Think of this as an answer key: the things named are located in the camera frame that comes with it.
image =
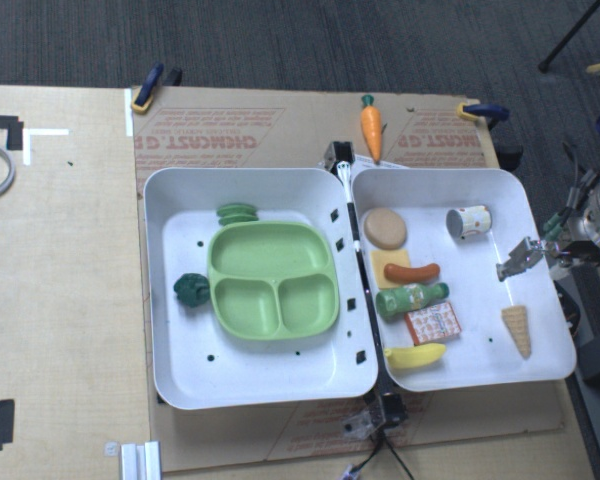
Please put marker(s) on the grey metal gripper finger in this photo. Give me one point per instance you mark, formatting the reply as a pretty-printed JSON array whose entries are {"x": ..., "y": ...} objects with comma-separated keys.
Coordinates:
[
  {"x": 527, "y": 249},
  {"x": 507, "y": 269}
]

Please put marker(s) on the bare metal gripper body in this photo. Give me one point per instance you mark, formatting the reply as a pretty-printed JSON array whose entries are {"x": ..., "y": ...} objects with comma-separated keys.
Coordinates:
[{"x": 592, "y": 218}]

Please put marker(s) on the orange carrot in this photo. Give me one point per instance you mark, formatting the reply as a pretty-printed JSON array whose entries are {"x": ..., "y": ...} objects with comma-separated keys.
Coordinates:
[{"x": 372, "y": 128}]

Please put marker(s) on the brown cardboard board red print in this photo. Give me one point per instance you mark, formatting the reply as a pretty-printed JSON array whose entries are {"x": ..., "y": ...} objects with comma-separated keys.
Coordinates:
[{"x": 205, "y": 138}]

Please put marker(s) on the white can orange print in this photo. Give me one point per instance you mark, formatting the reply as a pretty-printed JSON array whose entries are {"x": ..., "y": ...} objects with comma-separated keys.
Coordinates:
[{"x": 472, "y": 220}]

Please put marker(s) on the green bottle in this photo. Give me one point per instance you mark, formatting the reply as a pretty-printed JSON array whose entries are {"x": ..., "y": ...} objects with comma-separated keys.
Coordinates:
[{"x": 405, "y": 300}]

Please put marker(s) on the thin black and white rod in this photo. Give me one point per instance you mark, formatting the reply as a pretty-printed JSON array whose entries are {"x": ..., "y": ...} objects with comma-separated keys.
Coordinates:
[{"x": 364, "y": 278}]

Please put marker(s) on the green broccoli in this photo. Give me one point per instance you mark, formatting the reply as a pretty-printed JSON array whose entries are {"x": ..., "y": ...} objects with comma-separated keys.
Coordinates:
[{"x": 192, "y": 290}]

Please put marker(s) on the orange and white carton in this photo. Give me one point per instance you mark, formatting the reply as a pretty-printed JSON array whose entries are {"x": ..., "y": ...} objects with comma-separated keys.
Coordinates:
[{"x": 432, "y": 324}]

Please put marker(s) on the green ridged toy vegetable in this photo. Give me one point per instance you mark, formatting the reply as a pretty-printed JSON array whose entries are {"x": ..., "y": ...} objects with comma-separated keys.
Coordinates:
[{"x": 237, "y": 213}]

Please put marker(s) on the green divided plate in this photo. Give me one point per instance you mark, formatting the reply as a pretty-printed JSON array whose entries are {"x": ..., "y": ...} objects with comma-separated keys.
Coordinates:
[{"x": 270, "y": 248}]

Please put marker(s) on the yellow cheese slice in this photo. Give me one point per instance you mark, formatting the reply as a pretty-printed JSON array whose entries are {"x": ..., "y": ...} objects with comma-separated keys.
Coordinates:
[{"x": 380, "y": 274}]

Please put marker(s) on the tan round bread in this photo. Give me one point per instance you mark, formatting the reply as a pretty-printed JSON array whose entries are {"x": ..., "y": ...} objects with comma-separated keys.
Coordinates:
[{"x": 385, "y": 228}]

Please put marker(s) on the orange sausage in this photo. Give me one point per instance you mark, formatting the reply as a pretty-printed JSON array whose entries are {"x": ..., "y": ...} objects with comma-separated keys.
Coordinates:
[{"x": 411, "y": 272}]

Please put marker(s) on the yellow banana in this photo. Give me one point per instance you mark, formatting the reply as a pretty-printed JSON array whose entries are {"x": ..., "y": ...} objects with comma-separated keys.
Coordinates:
[{"x": 415, "y": 356}]

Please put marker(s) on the white plastic tray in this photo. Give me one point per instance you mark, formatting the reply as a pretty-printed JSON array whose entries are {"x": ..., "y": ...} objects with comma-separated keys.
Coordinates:
[
  {"x": 480, "y": 288},
  {"x": 260, "y": 368}
]

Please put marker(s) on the black tripod leg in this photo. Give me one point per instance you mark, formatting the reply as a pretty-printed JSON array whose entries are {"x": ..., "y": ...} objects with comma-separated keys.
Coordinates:
[{"x": 575, "y": 28}]

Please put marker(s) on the tan ice cream cone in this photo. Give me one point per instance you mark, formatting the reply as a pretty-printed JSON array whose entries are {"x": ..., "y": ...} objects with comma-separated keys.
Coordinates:
[{"x": 517, "y": 325}]

